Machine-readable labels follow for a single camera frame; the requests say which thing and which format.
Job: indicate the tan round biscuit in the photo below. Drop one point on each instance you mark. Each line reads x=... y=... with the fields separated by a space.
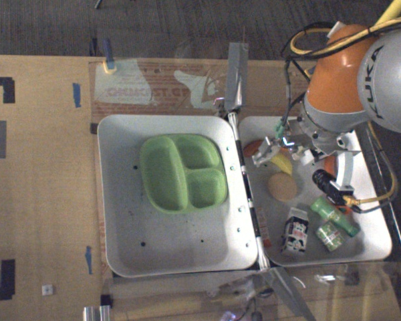
x=282 y=187

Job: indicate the red and white flat packet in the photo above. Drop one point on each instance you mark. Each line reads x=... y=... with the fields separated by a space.
x=263 y=226

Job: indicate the green divided plate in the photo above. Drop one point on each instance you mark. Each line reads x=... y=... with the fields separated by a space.
x=167 y=172

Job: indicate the black cylinder on white bracket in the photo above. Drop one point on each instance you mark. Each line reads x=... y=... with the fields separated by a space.
x=329 y=184

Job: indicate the white plastic tray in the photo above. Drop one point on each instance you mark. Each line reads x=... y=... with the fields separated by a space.
x=364 y=239
x=127 y=212

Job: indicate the brown cardboard board, red print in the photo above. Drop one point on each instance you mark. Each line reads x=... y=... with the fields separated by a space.
x=120 y=107

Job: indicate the green can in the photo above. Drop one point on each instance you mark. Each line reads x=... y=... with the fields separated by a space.
x=330 y=236

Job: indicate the yellow banana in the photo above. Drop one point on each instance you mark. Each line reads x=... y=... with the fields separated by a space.
x=284 y=164

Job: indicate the orange toy food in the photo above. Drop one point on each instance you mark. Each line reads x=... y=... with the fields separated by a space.
x=330 y=166

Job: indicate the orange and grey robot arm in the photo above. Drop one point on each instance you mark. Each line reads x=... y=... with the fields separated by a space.
x=334 y=79

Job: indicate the black and white milk carton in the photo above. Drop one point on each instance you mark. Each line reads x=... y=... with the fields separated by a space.
x=295 y=232

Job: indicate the thin black and white rod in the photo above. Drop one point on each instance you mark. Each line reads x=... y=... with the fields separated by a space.
x=250 y=199

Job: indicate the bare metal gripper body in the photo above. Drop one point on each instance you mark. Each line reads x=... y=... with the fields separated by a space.
x=309 y=137

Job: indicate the small white square block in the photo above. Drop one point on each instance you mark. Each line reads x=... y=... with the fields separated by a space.
x=47 y=290

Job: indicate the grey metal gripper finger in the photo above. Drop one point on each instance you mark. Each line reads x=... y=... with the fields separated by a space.
x=304 y=156
x=265 y=150

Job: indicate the green plastic bottle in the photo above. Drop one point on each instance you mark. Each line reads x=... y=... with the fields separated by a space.
x=334 y=216

